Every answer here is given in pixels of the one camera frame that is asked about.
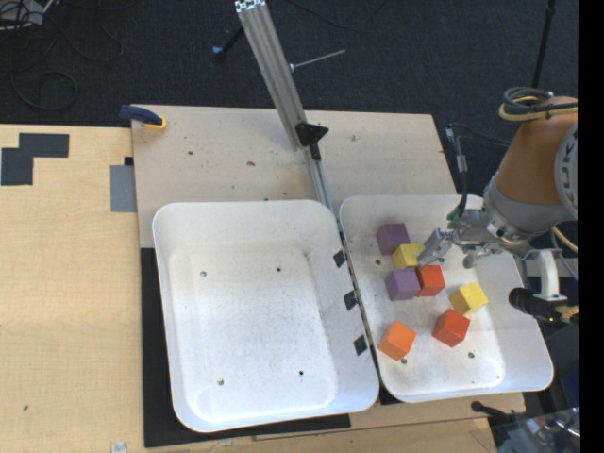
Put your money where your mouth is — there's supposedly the pale wood board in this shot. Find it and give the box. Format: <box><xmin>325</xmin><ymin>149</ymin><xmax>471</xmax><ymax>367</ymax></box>
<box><xmin>130</xmin><ymin>105</ymin><xmax>528</xmax><ymax>439</ymax></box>

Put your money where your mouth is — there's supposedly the purple cube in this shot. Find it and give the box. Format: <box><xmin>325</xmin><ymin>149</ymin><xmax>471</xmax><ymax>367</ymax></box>
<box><xmin>383</xmin><ymin>267</ymin><xmax>423</xmax><ymax>303</ymax></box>
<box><xmin>375</xmin><ymin>222</ymin><xmax>411</xmax><ymax>257</ymax></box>

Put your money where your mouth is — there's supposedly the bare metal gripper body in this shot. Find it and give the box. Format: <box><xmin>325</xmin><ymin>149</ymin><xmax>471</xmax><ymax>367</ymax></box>
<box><xmin>448</xmin><ymin>208</ymin><xmax>536</xmax><ymax>258</ymax></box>

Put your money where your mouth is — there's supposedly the black cylinder on white bracket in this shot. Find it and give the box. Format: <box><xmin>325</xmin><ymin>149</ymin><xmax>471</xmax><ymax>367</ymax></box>
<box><xmin>508</xmin><ymin>247</ymin><xmax>579</xmax><ymax>326</ymax></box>

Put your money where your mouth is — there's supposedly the yellow cube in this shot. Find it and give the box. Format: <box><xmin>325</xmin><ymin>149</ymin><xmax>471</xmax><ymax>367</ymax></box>
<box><xmin>390</xmin><ymin>242</ymin><xmax>427</xmax><ymax>271</ymax></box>
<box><xmin>447</xmin><ymin>280</ymin><xmax>490</xmax><ymax>316</ymax></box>

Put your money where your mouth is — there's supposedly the orange cube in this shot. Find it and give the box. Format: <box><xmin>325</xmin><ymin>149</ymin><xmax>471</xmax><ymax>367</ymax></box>
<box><xmin>377</xmin><ymin>319</ymin><xmax>418</xmax><ymax>361</ymax></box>

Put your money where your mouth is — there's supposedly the red cube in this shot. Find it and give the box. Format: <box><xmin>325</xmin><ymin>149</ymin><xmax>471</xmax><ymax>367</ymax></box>
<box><xmin>431</xmin><ymin>308</ymin><xmax>472</xmax><ymax>348</ymax></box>
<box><xmin>414</xmin><ymin>264</ymin><xmax>447</xmax><ymax>298</ymax></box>

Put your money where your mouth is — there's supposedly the white plastic tray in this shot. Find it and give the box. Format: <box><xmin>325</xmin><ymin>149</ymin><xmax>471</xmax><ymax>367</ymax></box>
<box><xmin>151</xmin><ymin>198</ymin><xmax>381</xmax><ymax>434</ymax></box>
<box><xmin>338</xmin><ymin>193</ymin><xmax>555</xmax><ymax>405</ymax></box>

